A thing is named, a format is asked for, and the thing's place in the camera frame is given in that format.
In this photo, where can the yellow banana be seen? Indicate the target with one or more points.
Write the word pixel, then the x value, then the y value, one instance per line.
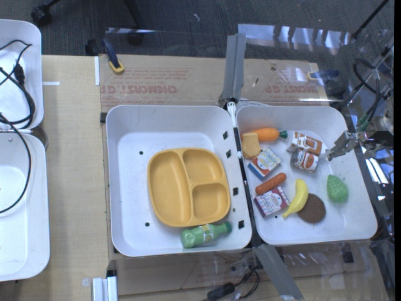
pixel 300 196

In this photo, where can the green toy grapes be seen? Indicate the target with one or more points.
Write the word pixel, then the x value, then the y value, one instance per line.
pixel 337 190

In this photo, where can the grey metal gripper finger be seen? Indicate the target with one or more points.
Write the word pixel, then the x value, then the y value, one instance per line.
pixel 348 144
pixel 337 145

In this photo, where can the silver and orange carton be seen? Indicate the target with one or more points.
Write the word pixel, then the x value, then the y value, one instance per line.
pixel 304 161

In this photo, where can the brown cardboard board red print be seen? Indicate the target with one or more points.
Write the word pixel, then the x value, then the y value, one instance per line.
pixel 156 86

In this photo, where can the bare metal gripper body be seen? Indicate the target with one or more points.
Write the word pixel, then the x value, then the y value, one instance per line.
pixel 376 140

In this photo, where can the white and orange carton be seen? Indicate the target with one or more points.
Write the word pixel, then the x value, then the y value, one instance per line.
pixel 305 143

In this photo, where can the white and blue carton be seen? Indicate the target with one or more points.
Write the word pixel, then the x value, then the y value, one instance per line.
pixel 264 163

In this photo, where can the orange sausage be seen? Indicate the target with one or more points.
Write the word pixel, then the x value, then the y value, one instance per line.
pixel 271 183

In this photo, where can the white plastic tray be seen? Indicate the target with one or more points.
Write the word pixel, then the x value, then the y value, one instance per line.
pixel 31 58
pixel 34 230
pixel 344 224
pixel 131 168

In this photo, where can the orange carrot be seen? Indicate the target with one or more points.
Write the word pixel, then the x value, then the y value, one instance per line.
pixel 266 134

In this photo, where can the pink and white carton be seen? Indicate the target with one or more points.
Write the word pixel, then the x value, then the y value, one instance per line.
pixel 271 202

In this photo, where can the tan toy bread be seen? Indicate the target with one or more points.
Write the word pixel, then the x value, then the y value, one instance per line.
pixel 250 146

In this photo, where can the green plastic bottle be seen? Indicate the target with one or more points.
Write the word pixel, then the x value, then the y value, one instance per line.
pixel 194 237

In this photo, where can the yellow divided plate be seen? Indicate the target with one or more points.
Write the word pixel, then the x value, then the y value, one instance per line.
pixel 169 183

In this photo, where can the brown round biscuit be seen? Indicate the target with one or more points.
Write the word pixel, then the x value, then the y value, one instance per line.
pixel 314 213

